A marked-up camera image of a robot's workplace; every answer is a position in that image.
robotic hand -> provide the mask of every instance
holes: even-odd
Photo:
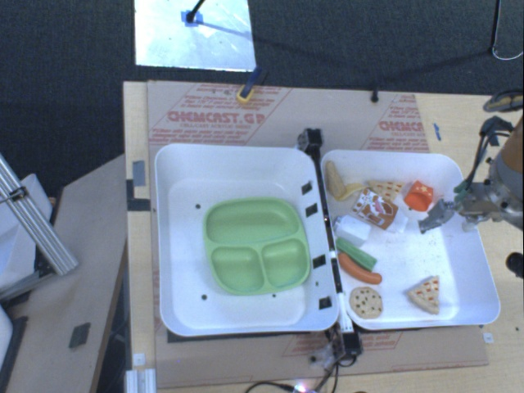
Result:
[[[487,112],[519,109],[522,109],[522,90],[498,93],[484,105]],[[428,216],[418,222],[421,233],[441,226],[455,213],[465,218],[464,230],[475,228],[478,223],[489,219],[495,222],[504,220],[522,230],[522,117],[514,128],[509,122],[494,116],[482,125],[480,135],[472,172],[454,189],[457,195],[453,201],[439,200]],[[494,159],[487,160],[490,164],[488,178],[483,183],[474,183],[487,147],[498,146],[499,137],[508,137],[508,141]],[[510,255],[507,264],[522,277],[522,254]]]

pizza slice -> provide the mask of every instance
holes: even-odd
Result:
[[[395,200],[404,186],[402,182],[383,182],[380,180],[370,180],[368,185],[373,192],[390,201]]]
[[[418,307],[431,314],[439,314],[439,277],[431,277],[408,291],[408,297]]]

green cucumber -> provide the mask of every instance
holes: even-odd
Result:
[[[373,267],[377,263],[377,260],[370,254],[361,251],[357,246],[353,246],[346,239],[341,237],[337,238],[335,244],[339,251],[346,253],[358,266],[367,269],[369,272],[373,271]]]

sausage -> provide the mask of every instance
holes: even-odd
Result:
[[[360,268],[346,253],[340,252],[338,254],[338,263],[349,275],[362,282],[375,285],[382,282],[381,274]]]

green plate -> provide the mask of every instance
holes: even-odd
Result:
[[[278,198],[216,204],[204,218],[204,241],[213,276],[232,294],[287,290],[309,275],[302,221],[289,203]]]

